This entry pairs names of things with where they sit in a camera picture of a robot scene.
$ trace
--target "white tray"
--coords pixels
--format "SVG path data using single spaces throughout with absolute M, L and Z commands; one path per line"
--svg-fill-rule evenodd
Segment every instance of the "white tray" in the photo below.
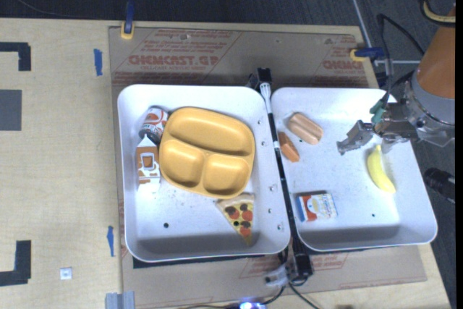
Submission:
M 266 107 L 243 87 L 131 85 L 118 97 L 127 248 L 146 262 L 241 255 L 266 255 L 289 244 L 290 231 Z M 161 179 L 156 196 L 137 191 L 135 148 L 148 107 L 167 111 L 193 106 L 242 120 L 255 137 L 255 161 L 245 192 L 255 194 L 253 235 L 244 240 L 221 215 L 216 199 L 171 186 Z
M 376 89 L 282 88 L 271 98 L 278 131 L 285 131 L 300 153 L 300 162 L 286 158 L 284 172 L 292 194 L 301 240 L 317 251 L 416 245 L 434 239 L 437 223 L 410 142 L 396 144 L 383 155 L 396 193 L 379 190 L 370 179 L 366 158 L 381 139 L 341 156 L 336 141 L 343 140 L 359 119 L 370 122 L 372 107 L 384 94 Z M 317 145 L 301 143 L 284 120 L 302 112 L 318 123 L 324 135 Z M 333 195 L 338 217 L 302 222 L 296 196 L 326 191 Z

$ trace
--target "black tape marking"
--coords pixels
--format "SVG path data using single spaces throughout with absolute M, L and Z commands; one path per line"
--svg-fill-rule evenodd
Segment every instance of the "black tape marking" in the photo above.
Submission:
M 18 71 L 30 71 L 30 46 L 27 43 L 0 42 L 0 51 L 16 51 L 18 55 Z
M 22 91 L 0 89 L 0 131 L 22 126 Z
M 30 278 L 31 242 L 16 241 L 14 270 L 0 272 L 0 287 L 14 284 L 27 284 Z

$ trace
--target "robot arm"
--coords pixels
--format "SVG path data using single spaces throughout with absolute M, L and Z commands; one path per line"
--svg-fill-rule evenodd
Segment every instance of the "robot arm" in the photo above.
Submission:
M 429 0 L 421 1 L 430 12 Z M 347 139 L 337 142 L 341 155 L 360 148 L 374 135 L 383 138 L 384 153 L 393 144 L 407 140 L 426 140 L 441 147 L 454 140 L 455 14 L 454 7 L 446 17 L 440 17 L 440 27 L 428 50 L 405 82 L 402 99 L 385 107 L 379 101 L 370 111 L 376 113 L 372 123 L 358 121 L 347 133 Z

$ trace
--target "small carton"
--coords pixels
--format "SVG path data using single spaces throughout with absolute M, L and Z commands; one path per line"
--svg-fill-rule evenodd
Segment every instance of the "small carton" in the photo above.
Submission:
M 155 193 L 161 183 L 158 147 L 145 135 L 135 151 L 138 190 Z
M 298 195 L 297 208 L 302 221 L 331 219 L 338 216 L 333 196 L 330 193 Z

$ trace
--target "black square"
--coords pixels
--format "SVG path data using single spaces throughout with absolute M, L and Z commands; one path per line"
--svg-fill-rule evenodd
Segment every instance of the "black square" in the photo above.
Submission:
M 0 130 L 21 130 L 22 90 L 0 89 Z

